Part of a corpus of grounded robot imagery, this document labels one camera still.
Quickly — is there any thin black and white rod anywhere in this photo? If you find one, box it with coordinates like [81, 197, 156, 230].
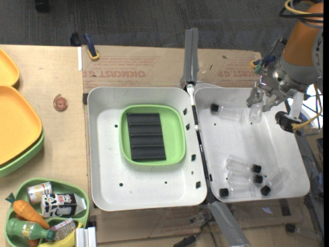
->
[186, 84, 214, 203]

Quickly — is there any orange carrot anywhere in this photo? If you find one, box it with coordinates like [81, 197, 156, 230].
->
[5, 192, 50, 230]

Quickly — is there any cow print milk carton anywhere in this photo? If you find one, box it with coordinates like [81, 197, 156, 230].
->
[40, 192, 88, 219]

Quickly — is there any white plastic tray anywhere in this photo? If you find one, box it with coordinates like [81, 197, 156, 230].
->
[87, 86, 208, 212]
[193, 86, 311, 204]

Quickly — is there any green divided plate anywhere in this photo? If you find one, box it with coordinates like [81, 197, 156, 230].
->
[4, 177, 90, 247]

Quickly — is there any yellow banana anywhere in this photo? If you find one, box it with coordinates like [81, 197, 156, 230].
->
[38, 222, 84, 247]

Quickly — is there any brown cardboard board red print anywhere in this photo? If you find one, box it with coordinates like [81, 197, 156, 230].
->
[81, 44, 304, 244]

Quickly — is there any black cylinder on white bracket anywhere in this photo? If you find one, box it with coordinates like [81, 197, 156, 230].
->
[275, 91, 305, 134]

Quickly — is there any yellow plate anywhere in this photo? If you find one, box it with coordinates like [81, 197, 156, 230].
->
[0, 85, 43, 166]
[0, 47, 21, 87]

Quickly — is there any green bottle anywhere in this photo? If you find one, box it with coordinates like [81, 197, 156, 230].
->
[5, 217, 56, 242]

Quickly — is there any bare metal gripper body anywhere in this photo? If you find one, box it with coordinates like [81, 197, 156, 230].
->
[256, 64, 309, 103]

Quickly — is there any small colourful carton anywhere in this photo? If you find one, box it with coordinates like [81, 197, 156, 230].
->
[48, 218, 77, 242]

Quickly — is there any small red and white can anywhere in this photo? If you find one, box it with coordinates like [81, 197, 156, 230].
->
[26, 181, 53, 205]

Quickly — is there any black ribbed insert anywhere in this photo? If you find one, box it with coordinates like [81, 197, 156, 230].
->
[126, 112, 167, 162]

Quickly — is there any green square plate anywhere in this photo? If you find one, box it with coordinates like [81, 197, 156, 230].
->
[118, 104, 187, 167]

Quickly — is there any pink round toy slice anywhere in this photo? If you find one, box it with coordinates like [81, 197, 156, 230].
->
[52, 93, 68, 112]

